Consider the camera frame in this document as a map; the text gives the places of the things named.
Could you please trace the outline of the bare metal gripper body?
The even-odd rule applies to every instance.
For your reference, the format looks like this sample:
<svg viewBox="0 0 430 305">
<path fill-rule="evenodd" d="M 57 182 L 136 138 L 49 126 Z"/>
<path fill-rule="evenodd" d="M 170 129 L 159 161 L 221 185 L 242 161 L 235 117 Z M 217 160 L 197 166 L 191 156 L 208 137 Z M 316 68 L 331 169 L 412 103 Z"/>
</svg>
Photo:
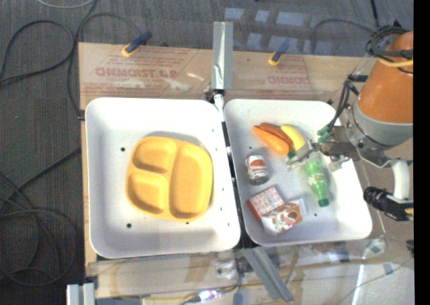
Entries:
<svg viewBox="0 0 430 305">
<path fill-rule="evenodd" d="M 321 153 L 328 157 L 345 155 L 353 161 L 366 161 L 379 168 L 390 165 L 390 159 L 385 154 L 387 149 L 388 146 L 379 144 L 352 124 L 334 126 L 320 146 Z"/>
</svg>

